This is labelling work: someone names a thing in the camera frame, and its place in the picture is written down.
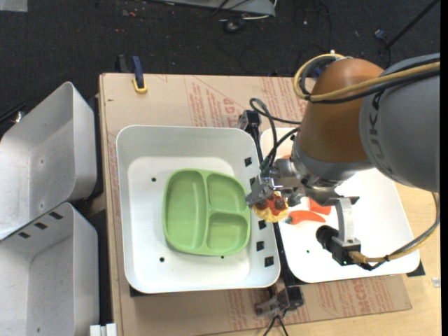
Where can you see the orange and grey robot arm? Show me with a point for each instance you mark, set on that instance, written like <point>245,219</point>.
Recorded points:
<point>336,128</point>

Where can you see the orange carrot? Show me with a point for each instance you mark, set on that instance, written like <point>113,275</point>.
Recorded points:
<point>306,217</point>

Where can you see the green divided plate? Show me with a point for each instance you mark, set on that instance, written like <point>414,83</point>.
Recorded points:
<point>196,215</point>

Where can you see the brown cardboard board red print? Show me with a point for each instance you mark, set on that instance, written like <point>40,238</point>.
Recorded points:
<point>164,100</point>

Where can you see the yellow pizza slice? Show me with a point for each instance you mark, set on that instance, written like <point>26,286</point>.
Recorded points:
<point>270,213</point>

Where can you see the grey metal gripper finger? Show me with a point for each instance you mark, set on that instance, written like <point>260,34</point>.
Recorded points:
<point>256,196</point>

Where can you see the white plastic tray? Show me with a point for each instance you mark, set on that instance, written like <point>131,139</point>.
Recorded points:
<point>378,229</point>
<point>147,222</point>

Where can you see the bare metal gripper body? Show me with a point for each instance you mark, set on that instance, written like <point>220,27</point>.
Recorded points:
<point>284,173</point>

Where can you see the orange toy food piece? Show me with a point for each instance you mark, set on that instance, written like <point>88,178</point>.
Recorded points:
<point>320,208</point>

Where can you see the black cylinder on white bracket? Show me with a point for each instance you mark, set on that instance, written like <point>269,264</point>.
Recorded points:
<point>344,229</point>

